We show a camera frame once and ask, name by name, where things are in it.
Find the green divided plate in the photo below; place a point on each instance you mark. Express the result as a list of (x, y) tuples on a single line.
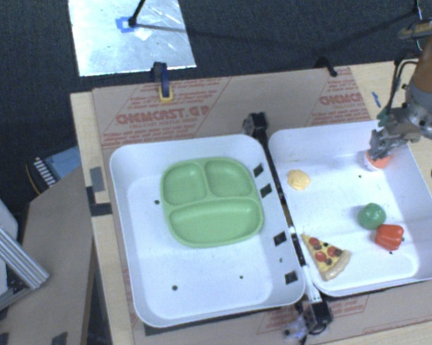
[(213, 208)]

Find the toy pizza slice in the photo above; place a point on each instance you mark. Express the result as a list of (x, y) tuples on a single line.
[(325, 258)]

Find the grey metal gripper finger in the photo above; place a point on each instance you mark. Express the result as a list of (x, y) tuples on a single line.
[(375, 149), (387, 148)]

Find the red toy bell pepper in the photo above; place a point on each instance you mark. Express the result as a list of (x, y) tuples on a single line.
[(389, 237)]

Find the orange and white toy food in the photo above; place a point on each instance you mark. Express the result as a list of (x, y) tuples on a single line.
[(380, 163)]

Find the brown cardboard board red print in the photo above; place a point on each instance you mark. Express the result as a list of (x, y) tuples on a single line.
[(206, 105)]

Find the thin black and white rod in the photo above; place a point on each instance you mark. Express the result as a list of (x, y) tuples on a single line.
[(281, 194)]

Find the white plastic tray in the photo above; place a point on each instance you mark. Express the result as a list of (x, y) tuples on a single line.
[(214, 271), (339, 198)]

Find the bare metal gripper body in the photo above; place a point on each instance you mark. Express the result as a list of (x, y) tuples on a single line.
[(403, 126)]

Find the green toy pepper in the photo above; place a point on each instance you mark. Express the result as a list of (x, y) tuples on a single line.
[(371, 217)]

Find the yellow toy food blob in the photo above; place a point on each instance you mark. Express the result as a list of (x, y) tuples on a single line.
[(298, 180)]

